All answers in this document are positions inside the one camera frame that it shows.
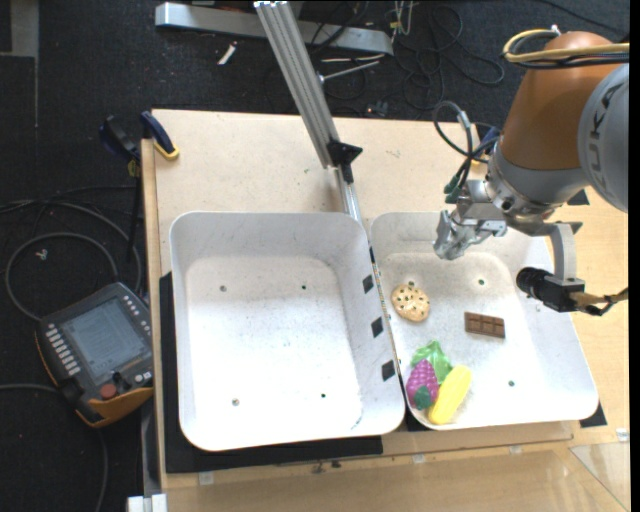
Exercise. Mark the green lettuce leaf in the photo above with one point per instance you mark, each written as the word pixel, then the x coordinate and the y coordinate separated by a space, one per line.
pixel 436 354

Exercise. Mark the white plastic tray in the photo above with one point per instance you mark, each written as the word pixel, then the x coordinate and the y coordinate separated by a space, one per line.
pixel 530 370
pixel 270 340

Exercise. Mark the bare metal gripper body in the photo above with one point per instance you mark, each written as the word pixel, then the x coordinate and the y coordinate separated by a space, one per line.
pixel 481 212

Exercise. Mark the pale wood board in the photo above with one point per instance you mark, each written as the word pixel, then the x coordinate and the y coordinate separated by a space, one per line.
pixel 250 165

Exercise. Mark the brown chocolate bar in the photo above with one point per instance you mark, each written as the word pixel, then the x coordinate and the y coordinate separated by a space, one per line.
pixel 484 325

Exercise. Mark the purple grapes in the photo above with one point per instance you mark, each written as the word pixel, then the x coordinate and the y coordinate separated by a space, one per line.
pixel 421 377

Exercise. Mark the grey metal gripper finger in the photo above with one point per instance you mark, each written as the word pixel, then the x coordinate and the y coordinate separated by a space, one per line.
pixel 443 235
pixel 463 242

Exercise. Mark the yellow corn cob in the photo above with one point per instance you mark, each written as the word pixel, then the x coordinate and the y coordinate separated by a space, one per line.
pixel 451 395

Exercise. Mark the black cylinder on white bracket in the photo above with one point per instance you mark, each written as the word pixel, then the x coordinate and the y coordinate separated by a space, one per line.
pixel 550 290

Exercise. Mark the beige chocolate chip biscuit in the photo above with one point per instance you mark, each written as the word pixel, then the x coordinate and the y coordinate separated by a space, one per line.
pixel 410 303

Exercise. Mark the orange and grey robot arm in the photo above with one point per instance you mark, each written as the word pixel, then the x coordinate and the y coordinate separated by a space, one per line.
pixel 545 120

